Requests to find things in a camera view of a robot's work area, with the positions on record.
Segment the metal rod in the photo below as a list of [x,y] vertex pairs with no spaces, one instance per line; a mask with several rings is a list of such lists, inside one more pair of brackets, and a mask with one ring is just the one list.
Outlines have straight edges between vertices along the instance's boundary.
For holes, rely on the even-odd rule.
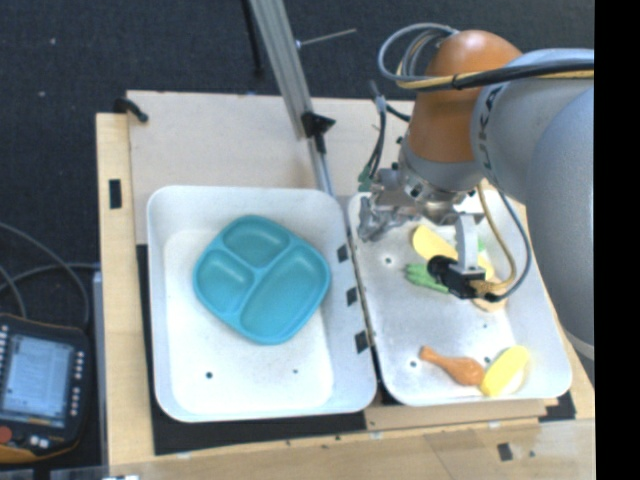
[[338,37],[346,36],[349,34],[355,34],[358,31],[357,28],[350,28],[349,30],[343,30],[341,32],[334,32],[333,34],[327,34],[320,37],[314,37],[313,39],[306,39],[305,41],[296,41],[296,47],[298,50],[303,46],[309,44],[321,43],[323,41],[329,41],[330,39],[336,39]]
[[[302,116],[313,112],[313,105],[284,3],[282,0],[249,1],[294,132],[298,138],[307,138]],[[311,140],[309,153],[318,188],[334,195],[326,157]]]
[[94,337],[96,342],[96,384],[98,390],[98,441],[100,442],[100,461],[107,464],[109,459],[109,440],[107,439],[107,373],[105,358],[105,329],[103,305],[102,271],[93,274],[93,312]]
[[249,7],[249,0],[240,0],[242,5],[242,14],[244,15],[244,22],[247,27],[247,34],[249,35],[249,45],[251,46],[251,54],[253,55],[253,65],[256,75],[260,75],[263,70],[262,59],[260,58],[260,48],[258,47],[258,38],[256,36],[256,29],[253,25],[253,18],[251,17],[251,9]]

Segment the black carpet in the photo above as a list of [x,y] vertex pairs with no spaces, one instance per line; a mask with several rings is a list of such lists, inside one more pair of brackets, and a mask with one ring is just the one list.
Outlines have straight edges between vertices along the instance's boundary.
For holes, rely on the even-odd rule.
[[[285,3],[300,40],[358,30],[302,49],[318,97],[365,98],[375,78],[388,97],[410,99],[377,77],[375,57],[389,34],[414,22],[490,30],[523,51],[594,47],[595,0]],[[277,94],[268,67],[254,74],[240,0],[0,0],[0,84],[0,221],[82,262],[99,260],[96,112],[111,111],[129,89]],[[12,275],[48,262],[0,231],[0,265]],[[89,286],[89,273],[81,275]],[[63,273],[20,288],[34,318],[73,324],[81,316]],[[16,311],[8,290],[0,309]],[[40,469],[98,461],[92,420],[75,452]]]

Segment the wooden table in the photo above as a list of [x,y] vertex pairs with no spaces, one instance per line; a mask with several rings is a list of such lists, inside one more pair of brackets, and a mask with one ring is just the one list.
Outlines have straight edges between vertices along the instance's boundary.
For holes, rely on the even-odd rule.
[[[198,105],[210,105],[215,112],[223,102],[224,112],[228,114],[234,103],[239,108],[245,108],[246,103],[241,102],[243,97],[222,95],[168,94],[160,98],[157,93],[132,92],[128,96],[144,111],[160,105],[156,109],[160,112],[162,105],[167,104],[166,108],[172,108],[176,115],[176,129],[183,135],[190,133],[189,112],[197,111]],[[295,141],[289,137],[291,132],[286,131],[290,125],[279,99],[254,98],[257,99],[250,102],[251,114],[258,120],[261,113],[269,114],[274,133]],[[176,108],[176,102],[183,105],[181,108],[191,110],[185,112]],[[335,134],[331,136],[330,147],[339,149],[340,144],[347,143],[348,150],[353,153],[356,146],[352,128],[360,126],[361,130],[372,133],[376,115],[369,102],[314,100],[314,104],[319,113],[326,111],[338,123],[348,123],[344,130],[336,126],[335,131],[330,132]],[[550,470],[552,477],[557,479],[595,477],[594,391],[568,342],[567,353],[574,372],[570,392],[577,411],[575,420],[539,423],[538,417],[545,415],[547,408],[557,404],[557,400],[495,401],[482,404],[482,407],[457,404],[455,407],[424,408],[387,406],[376,400],[365,410],[367,429],[362,432],[155,455],[136,260],[136,243],[140,240],[136,227],[138,235],[141,229],[140,218],[136,220],[136,215],[146,196],[138,193],[141,191],[139,186],[134,188],[134,164],[140,163],[140,151],[131,143],[131,130],[133,126],[141,126],[134,119],[109,113],[96,117],[107,457],[112,474],[138,473],[142,478],[149,474],[155,479],[174,478],[172,475],[177,474],[185,478],[212,478],[212,471],[215,471],[215,478],[219,479],[258,476],[258,472],[262,479],[301,476],[364,479],[414,477],[429,471],[430,478],[478,478],[474,472],[484,468],[492,472],[491,478],[534,478]],[[250,123],[243,119],[238,123],[237,136],[242,137]],[[390,136],[394,137],[392,134],[397,131],[401,133],[402,127],[398,126],[396,130],[391,129]],[[358,146],[359,151],[366,153],[370,144]],[[394,159],[395,151],[388,150],[383,165]],[[330,167],[340,169],[340,162],[347,162],[341,160],[341,156],[344,157],[338,155]],[[256,183],[251,177],[239,178],[231,171],[225,179],[230,184],[238,183],[237,179],[245,184]],[[346,179],[343,182],[340,178],[335,183],[339,194],[352,191],[349,183],[355,183],[355,180]],[[309,183],[313,180],[302,180],[302,186]],[[121,196],[116,204],[112,197],[114,187],[119,188]],[[504,457],[505,443],[510,459]]]

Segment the blue plate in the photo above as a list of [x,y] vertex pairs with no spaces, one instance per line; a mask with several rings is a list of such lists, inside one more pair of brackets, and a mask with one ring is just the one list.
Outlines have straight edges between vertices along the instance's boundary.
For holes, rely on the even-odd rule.
[[247,338],[283,343],[311,318],[330,270],[308,242],[264,217],[236,219],[204,250],[193,270],[198,299]]

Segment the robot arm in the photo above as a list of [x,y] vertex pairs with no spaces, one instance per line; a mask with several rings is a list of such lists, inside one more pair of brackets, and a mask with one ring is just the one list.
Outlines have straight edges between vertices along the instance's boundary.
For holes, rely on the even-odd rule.
[[[390,43],[420,30],[389,72]],[[425,75],[416,76],[416,57],[427,48],[435,53]],[[372,173],[358,230],[362,240],[375,241],[407,220],[453,224],[455,206],[486,178],[526,206],[560,322],[592,359],[593,59],[592,50],[522,54],[494,34],[433,24],[391,36],[379,55],[382,74],[420,92],[397,166]],[[443,277],[453,268],[436,267]]]

